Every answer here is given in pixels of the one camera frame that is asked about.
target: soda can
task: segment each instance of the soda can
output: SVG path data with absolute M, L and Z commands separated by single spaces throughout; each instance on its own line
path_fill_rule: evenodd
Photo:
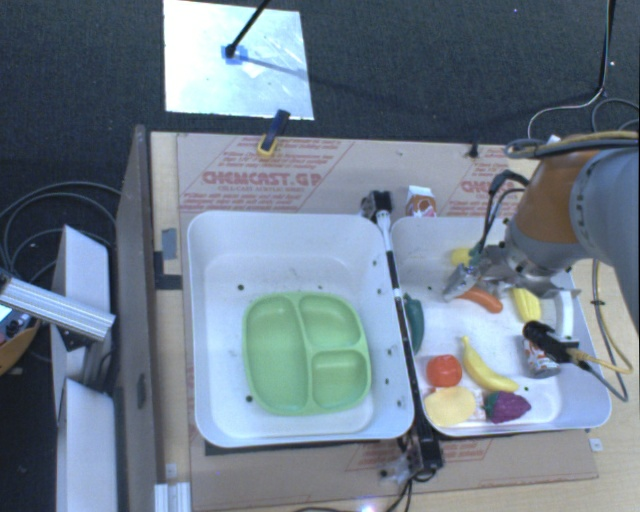
M 529 371 L 534 379 L 546 379 L 560 373 L 560 365 L 549 359 L 549 356 L 540 350 L 535 343 L 525 338 L 523 347 Z

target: white tray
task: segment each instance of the white tray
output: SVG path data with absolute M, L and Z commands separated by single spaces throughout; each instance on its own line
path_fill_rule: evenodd
M 222 447 L 391 439 L 414 408 L 389 268 L 378 228 L 355 215 L 211 211 L 187 233 L 195 364 L 195 419 Z M 358 406 L 278 416 L 250 395 L 242 316 L 275 292 L 325 291 L 358 312 L 369 343 L 371 390 Z
M 592 375 L 572 364 L 564 364 L 555 377 L 529 377 L 522 350 L 522 321 L 508 294 L 502 300 L 504 310 L 497 315 L 466 300 L 446 303 L 442 299 L 445 282 L 454 269 L 451 251 L 473 247 L 480 238 L 482 226 L 483 219 L 462 217 L 403 218 L 393 226 L 392 240 L 402 290 L 422 302 L 425 315 L 424 341 L 415 357 L 419 386 L 425 396 L 429 391 L 425 376 L 429 357 L 453 354 L 462 361 L 461 337 L 468 335 L 492 368 L 520 384 L 517 393 L 524 396 L 532 408 L 519 420 L 499 425 L 476 420 L 438 430 L 460 437 L 602 425 L 611 413 L 611 399 Z M 502 240 L 503 233 L 504 226 L 497 223 L 487 243 Z M 574 288 L 569 274 L 559 275 L 555 282 L 567 289 Z M 542 301 L 542 309 L 542 321 L 555 326 L 554 302 Z M 595 355 L 577 299 L 573 299 L 573 334 L 582 350 Z M 466 372 L 461 385 L 480 392 Z

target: orange object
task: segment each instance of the orange object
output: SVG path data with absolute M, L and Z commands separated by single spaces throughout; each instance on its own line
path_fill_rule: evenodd
M 502 311 L 502 302 L 495 295 L 491 295 L 488 291 L 474 286 L 462 295 L 458 295 L 458 299 L 467 299 L 476 304 L 480 304 L 490 313 L 500 313 Z
M 427 363 L 427 379 L 436 388 L 456 386 L 462 379 L 462 365 L 455 356 L 435 356 Z

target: gray panel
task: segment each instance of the gray panel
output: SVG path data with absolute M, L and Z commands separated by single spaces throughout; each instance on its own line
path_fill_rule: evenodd
M 160 474 L 158 464 L 160 422 L 154 421 L 153 373 L 153 246 L 151 202 L 146 133 L 136 127 L 127 172 L 122 188 L 116 224 L 117 297 L 120 340 L 122 408 L 119 431 L 124 432 L 126 484 L 121 491 L 128 497 L 121 505 L 132 512 L 154 509 L 154 485 Z

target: yellow and black clamp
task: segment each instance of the yellow and black clamp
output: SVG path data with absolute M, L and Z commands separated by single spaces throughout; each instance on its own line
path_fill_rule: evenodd
M 269 126 L 269 131 L 267 131 L 267 133 L 262 136 L 260 142 L 258 143 L 259 155 L 273 155 L 273 152 L 276 150 L 276 146 L 278 144 L 278 137 L 280 137 L 280 135 L 284 133 L 284 130 L 287 127 L 289 116 L 291 116 L 291 114 L 286 110 L 278 110 L 278 112 L 276 112 L 273 121 L 271 121 L 271 126 Z

